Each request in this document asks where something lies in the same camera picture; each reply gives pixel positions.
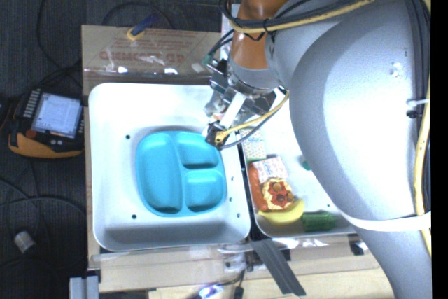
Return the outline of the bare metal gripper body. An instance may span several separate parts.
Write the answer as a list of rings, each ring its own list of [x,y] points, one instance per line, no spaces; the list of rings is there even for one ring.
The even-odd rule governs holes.
[[[244,97],[242,111],[256,115],[264,115],[271,110],[277,98],[275,89],[255,88],[238,78],[230,77],[227,80],[227,87],[224,92],[224,102],[230,105],[237,94]]]

